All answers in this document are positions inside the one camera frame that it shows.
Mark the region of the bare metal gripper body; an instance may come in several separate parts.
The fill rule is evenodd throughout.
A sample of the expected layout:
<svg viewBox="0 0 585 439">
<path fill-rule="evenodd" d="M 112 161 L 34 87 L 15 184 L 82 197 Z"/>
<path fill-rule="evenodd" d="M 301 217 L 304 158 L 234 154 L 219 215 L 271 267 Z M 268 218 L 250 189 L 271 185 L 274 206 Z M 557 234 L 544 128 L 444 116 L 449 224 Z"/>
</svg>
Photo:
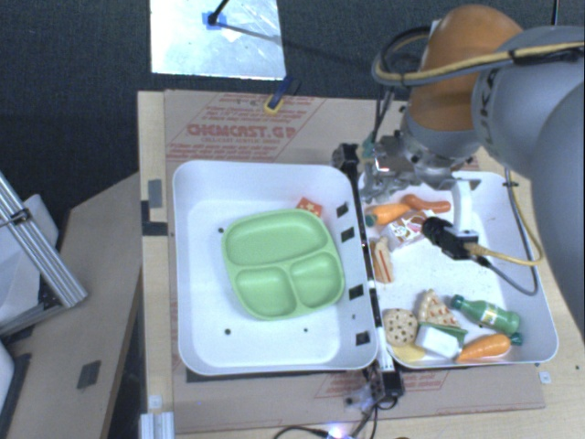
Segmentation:
<svg viewBox="0 0 585 439">
<path fill-rule="evenodd" d="M 412 186 L 425 184 L 435 190 L 449 189 L 458 168 L 456 158 L 434 154 L 411 134 L 396 131 L 382 136 L 373 146 L 370 174 L 412 180 Z"/>
</svg>

